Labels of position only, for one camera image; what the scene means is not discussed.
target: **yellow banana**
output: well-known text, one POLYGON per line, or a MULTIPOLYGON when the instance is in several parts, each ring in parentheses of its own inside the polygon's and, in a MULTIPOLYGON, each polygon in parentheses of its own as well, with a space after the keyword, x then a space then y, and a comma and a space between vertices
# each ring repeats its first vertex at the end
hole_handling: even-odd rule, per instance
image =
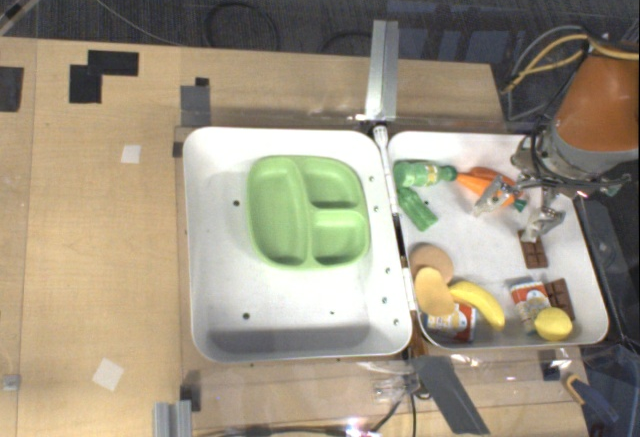
POLYGON ((469 281, 460 281, 451 286, 449 291, 456 302, 471 305, 480 311, 495 330, 504 328, 504 311, 486 289, 469 281))

